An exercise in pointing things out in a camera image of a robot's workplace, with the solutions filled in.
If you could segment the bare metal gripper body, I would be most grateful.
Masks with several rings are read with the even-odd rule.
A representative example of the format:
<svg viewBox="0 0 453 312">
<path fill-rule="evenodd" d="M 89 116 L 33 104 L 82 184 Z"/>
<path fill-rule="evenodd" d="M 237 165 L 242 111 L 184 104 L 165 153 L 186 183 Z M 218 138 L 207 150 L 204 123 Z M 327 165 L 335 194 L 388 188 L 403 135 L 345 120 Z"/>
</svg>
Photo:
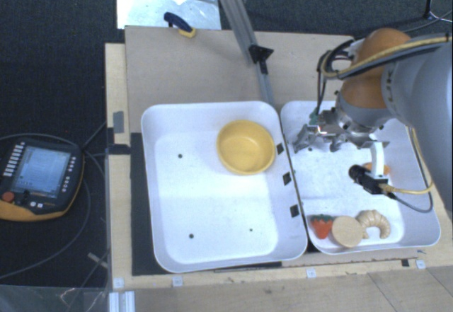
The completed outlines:
<svg viewBox="0 0 453 312">
<path fill-rule="evenodd" d="M 345 135 L 348 138 L 347 143 L 355 146 L 371 146 L 377 142 L 375 137 L 372 136 L 377 127 L 363 126 L 357 123 L 340 107 L 323 110 L 311 126 L 316 128 L 316 140 L 319 139 L 328 144 L 331 143 L 331 137 L 336 135 Z"/>
</svg>

